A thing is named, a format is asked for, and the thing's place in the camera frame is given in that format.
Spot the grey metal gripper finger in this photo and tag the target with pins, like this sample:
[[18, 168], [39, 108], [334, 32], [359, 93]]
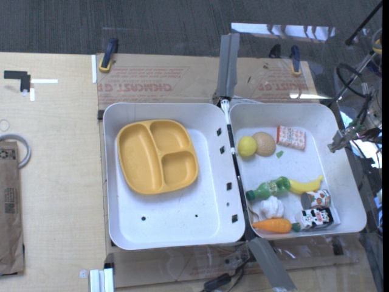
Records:
[[335, 141]]

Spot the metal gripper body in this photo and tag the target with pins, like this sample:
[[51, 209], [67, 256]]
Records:
[[354, 131]]

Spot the white plastic tray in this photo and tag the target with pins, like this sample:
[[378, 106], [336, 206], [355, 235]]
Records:
[[304, 166], [170, 224]]

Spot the orange and white packet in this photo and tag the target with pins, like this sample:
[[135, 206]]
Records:
[[291, 138]]

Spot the yellow banana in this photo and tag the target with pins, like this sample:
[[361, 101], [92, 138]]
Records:
[[304, 187]]

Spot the small green scrap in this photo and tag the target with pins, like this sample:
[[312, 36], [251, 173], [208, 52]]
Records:
[[280, 154]]

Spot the orange print can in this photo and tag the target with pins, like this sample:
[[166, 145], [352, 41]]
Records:
[[319, 198]]

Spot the tan bread roll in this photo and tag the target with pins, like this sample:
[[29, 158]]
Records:
[[266, 144]]

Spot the cow print carton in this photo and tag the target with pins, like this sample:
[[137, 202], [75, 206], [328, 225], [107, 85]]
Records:
[[317, 218]]

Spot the green bottle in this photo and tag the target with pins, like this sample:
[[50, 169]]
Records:
[[269, 189]]

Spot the yellow lemon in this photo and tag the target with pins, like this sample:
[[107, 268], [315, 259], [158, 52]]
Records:
[[246, 146]]

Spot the white cream swirl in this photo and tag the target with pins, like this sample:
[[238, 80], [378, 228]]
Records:
[[272, 208]]

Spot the orange carrot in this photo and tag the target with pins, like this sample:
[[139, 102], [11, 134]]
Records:
[[272, 225]]

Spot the brown cardboard board red print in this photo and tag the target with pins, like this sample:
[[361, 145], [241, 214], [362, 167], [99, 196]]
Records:
[[158, 81]]

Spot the yellow divided plate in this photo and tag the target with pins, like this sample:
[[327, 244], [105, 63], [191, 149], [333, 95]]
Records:
[[136, 157]]

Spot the brown paper bag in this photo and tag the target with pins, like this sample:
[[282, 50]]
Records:
[[10, 211]]

